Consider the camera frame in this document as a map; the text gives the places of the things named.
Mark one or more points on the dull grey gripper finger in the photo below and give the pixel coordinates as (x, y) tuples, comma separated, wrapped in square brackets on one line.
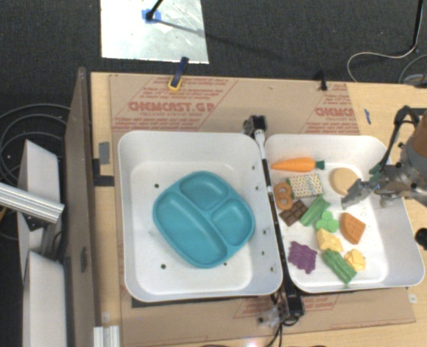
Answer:
[(350, 200), (363, 187)]

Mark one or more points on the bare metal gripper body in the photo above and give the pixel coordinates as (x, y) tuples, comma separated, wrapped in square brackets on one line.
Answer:
[(402, 183)]

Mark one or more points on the beige round biscuit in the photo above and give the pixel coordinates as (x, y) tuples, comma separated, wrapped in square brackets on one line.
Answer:
[(341, 180)]

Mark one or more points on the orange waffle slice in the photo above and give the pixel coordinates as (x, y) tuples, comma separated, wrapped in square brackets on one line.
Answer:
[(352, 228)]

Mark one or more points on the green broccoli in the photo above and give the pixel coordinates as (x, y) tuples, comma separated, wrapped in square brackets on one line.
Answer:
[(327, 222)]

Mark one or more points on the green celery stick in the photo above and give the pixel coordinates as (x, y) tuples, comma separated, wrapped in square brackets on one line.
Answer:
[(314, 212)]

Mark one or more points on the yellow cheese wedge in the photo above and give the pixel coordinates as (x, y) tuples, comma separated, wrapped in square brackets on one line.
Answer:
[(328, 240)]

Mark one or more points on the patterned small carton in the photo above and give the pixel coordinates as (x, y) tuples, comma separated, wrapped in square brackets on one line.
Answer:
[(305, 186)]

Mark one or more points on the brown chocolate bar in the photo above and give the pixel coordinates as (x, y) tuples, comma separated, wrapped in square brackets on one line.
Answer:
[(292, 213)]

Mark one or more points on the white plastic tray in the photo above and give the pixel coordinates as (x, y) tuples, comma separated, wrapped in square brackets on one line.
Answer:
[(144, 212), (390, 244)]

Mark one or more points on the yellow pasta piece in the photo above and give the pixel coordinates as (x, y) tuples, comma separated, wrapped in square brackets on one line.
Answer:
[(355, 259)]

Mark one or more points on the brown pretzel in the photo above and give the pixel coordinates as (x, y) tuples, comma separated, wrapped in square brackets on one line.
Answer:
[(284, 201)]

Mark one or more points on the green bean pod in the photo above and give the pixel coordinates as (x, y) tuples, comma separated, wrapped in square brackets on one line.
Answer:
[(339, 266)]

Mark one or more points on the orange carrot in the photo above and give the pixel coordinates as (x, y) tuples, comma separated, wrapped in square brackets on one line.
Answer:
[(294, 164)]

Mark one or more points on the purple grapes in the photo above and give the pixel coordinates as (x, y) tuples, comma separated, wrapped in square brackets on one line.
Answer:
[(301, 257)]

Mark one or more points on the thin black and white rod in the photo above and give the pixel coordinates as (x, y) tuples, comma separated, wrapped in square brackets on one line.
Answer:
[(269, 184)]

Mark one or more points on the brown cardboard board red print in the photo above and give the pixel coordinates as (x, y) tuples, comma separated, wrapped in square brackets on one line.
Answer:
[(256, 96)]

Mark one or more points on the blue divided plate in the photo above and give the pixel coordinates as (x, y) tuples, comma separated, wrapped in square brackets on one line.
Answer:
[(202, 222)]

